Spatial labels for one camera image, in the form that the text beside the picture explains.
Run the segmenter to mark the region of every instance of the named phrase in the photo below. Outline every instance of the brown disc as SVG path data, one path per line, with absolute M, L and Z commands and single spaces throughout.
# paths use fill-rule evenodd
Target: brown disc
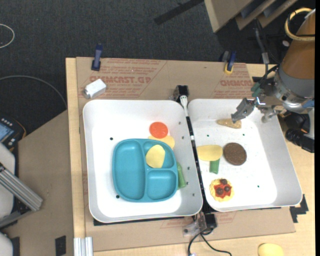
M 247 153 L 243 146 L 231 142 L 223 148 L 224 158 L 232 165 L 240 166 L 247 160 Z

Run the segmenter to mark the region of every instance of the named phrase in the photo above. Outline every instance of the blue clip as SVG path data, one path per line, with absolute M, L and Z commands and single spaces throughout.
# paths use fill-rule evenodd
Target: blue clip
M 226 74 L 230 75 L 233 72 L 235 60 L 236 60 L 236 51 L 233 50 L 231 52 L 229 61 L 225 64 L 224 72 Z
M 100 70 L 100 58 L 102 54 L 102 44 L 98 43 L 95 47 L 94 60 L 92 61 L 91 70 L 99 71 Z

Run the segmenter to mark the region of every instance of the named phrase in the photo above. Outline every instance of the blue divided plate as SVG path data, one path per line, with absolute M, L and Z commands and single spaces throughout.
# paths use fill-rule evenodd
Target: blue divided plate
M 162 168 L 146 163 L 148 150 L 160 145 L 165 151 Z M 116 192 L 132 202 L 159 202 L 171 198 L 178 188 L 178 168 L 173 150 L 153 139 L 125 139 L 113 151 L 112 177 Z

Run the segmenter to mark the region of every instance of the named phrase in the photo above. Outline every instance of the red circle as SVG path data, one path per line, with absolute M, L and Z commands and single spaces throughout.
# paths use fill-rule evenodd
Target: red circle
M 153 122 L 149 131 L 157 139 L 162 139 L 168 135 L 168 127 L 163 122 Z

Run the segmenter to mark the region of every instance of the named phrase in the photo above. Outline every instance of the toy burger patty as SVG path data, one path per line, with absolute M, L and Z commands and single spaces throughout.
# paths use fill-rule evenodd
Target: toy burger patty
M 231 183 L 225 178 L 218 178 L 210 184 L 210 194 L 218 202 L 225 202 L 230 200 L 235 192 Z

